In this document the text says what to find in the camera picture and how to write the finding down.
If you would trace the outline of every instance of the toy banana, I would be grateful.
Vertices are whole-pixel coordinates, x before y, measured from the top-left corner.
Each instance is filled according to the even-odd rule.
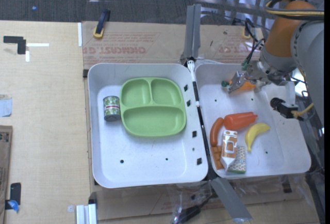
[[[269,125],[263,122],[255,123],[251,127],[249,127],[249,129],[245,133],[245,143],[247,151],[251,151],[251,145],[255,137],[258,136],[260,133],[269,130],[269,128]]]

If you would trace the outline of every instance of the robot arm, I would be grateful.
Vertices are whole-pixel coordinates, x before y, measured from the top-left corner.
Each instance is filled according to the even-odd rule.
[[[290,12],[290,18],[281,15],[275,19],[259,60],[250,61],[246,71],[235,73],[228,92],[245,82],[255,84],[256,92],[270,83],[285,85],[291,80],[292,71],[300,68],[324,126],[324,12],[299,0],[290,0],[284,9],[282,14]]]

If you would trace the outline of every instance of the green and red can label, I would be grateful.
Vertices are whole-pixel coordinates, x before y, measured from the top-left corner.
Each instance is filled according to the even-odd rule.
[[[119,98],[115,95],[110,95],[103,98],[104,120],[115,121],[120,119]]]

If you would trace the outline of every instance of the wooden table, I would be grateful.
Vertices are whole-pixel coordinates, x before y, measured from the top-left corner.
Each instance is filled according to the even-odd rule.
[[[0,42],[0,94],[12,96],[13,126],[7,199],[11,183],[22,184],[18,213],[5,223],[75,223],[72,206],[87,204],[90,172],[83,54],[77,23],[1,21],[2,36],[22,36],[30,60],[16,44]],[[251,223],[318,223],[307,185],[305,198],[248,205]],[[114,219],[102,223],[169,223],[171,214]],[[233,223],[226,209],[203,210],[194,223]]]

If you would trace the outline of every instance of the can lid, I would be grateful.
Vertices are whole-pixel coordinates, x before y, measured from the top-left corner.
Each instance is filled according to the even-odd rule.
[[[106,115],[104,117],[105,121],[116,121],[116,120],[119,120],[119,119],[120,119],[120,115],[118,115],[118,114]]]

